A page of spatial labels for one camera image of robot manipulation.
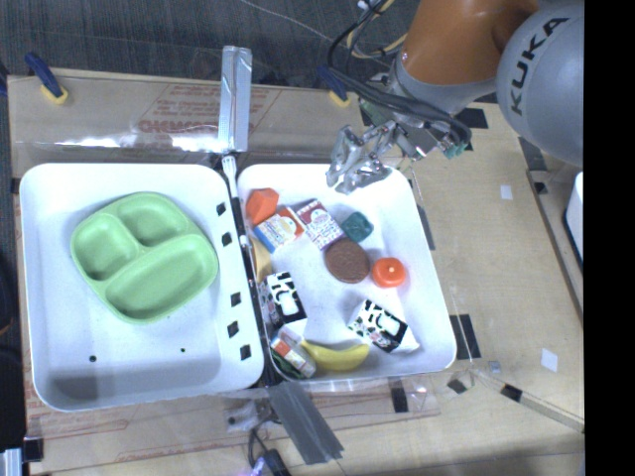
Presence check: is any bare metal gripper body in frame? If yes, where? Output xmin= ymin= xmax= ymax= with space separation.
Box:
xmin=360 ymin=84 xmax=471 ymax=162

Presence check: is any teal green cube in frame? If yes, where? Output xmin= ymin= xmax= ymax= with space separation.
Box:
xmin=339 ymin=210 xmax=375 ymax=244

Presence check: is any red and white carton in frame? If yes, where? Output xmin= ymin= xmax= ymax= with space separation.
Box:
xmin=295 ymin=198 xmax=344 ymax=251

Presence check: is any brown round biscuit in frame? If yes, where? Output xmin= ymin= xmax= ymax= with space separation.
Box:
xmin=324 ymin=238 xmax=371 ymax=285

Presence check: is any orange round can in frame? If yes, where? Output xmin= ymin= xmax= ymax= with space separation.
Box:
xmin=370 ymin=257 xmax=407 ymax=290

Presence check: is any yellow and blue carton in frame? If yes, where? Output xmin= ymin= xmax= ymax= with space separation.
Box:
xmin=252 ymin=206 xmax=307 ymax=254

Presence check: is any orange faceted block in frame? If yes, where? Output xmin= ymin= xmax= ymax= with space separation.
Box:
xmin=245 ymin=187 xmax=281 ymax=226

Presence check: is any thin black and white rod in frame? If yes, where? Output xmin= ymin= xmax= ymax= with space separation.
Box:
xmin=220 ymin=154 xmax=272 ymax=387

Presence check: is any white plastic tray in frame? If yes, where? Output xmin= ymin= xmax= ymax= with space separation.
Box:
xmin=236 ymin=163 xmax=458 ymax=384
xmin=18 ymin=162 xmax=265 ymax=413

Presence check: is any yellow curved toy piece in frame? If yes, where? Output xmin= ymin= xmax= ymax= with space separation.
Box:
xmin=247 ymin=235 xmax=273 ymax=285

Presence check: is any black and white cow-print carton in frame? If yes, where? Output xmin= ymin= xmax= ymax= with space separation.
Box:
xmin=346 ymin=298 xmax=421 ymax=354
xmin=265 ymin=271 xmax=309 ymax=329

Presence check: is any yellow banana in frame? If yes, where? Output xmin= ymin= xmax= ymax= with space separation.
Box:
xmin=300 ymin=339 xmax=371 ymax=372

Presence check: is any green divided plate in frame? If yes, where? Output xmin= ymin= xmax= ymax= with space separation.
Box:
xmin=69 ymin=190 xmax=220 ymax=324

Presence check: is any brown cardboard board, red print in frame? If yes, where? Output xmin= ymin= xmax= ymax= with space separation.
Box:
xmin=7 ymin=66 xmax=443 ymax=465

